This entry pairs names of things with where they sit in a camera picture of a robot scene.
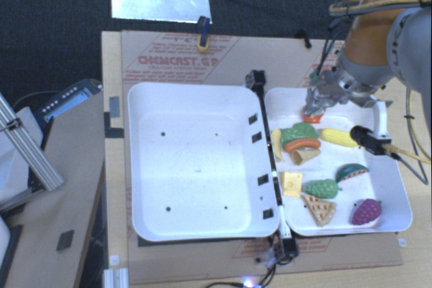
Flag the tan lattice pie slice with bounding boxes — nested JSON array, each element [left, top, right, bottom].
[[300, 193, 337, 227]]

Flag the green red watermelon slice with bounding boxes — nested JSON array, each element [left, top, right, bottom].
[[335, 163, 370, 183]]

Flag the yellow toy corn cob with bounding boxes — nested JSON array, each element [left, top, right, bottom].
[[319, 127, 359, 148]]

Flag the white plastic tray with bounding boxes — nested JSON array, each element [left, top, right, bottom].
[[127, 81, 281, 243], [264, 86, 414, 237]]

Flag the green bumpy toy fruit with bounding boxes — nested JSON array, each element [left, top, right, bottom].
[[303, 179, 342, 200]]

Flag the thin black and white rod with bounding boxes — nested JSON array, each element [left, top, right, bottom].
[[255, 86, 290, 237]]

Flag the brown cardboard board red print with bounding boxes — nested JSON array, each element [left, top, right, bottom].
[[120, 30, 404, 285]]

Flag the yellow toy cheese wedge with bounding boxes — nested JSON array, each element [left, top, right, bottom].
[[280, 171, 303, 198]]

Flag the black cylinder on white bracket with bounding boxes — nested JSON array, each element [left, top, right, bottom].
[[349, 100, 394, 156]]

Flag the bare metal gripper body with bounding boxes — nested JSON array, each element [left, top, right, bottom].
[[314, 70, 380, 108]]

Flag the orange toy sausage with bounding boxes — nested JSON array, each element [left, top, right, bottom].
[[283, 138, 322, 153]]

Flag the purple toy grapes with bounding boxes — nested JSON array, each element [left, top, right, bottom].
[[351, 198, 383, 227]]

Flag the tan toy ice cream cone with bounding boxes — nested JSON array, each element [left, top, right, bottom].
[[290, 148, 321, 166]]

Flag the orange toy carrot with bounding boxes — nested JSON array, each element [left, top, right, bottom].
[[302, 112, 325, 125]]

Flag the yellow banana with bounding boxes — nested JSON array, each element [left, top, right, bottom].
[[271, 128, 284, 163]]

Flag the green toy lettuce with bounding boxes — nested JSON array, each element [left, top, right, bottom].
[[279, 121, 320, 146]]

